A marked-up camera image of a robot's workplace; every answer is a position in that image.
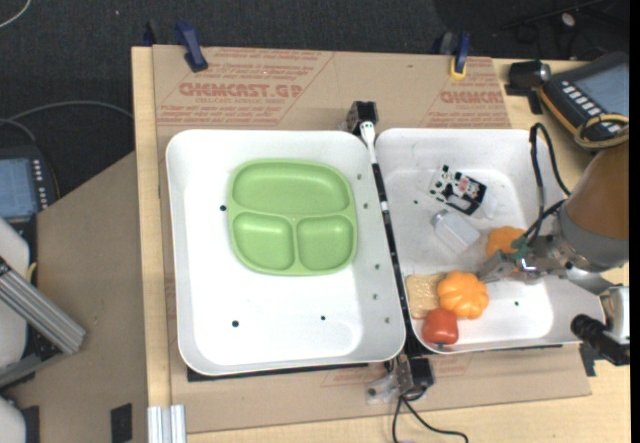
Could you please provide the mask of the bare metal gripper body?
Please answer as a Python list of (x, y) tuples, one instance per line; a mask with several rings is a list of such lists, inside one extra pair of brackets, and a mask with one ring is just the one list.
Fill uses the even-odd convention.
[(559, 247), (560, 241), (553, 235), (539, 236), (527, 247), (520, 259), (520, 270), (528, 280), (538, 280), (554, 275), (566, 278), (574, 263)]

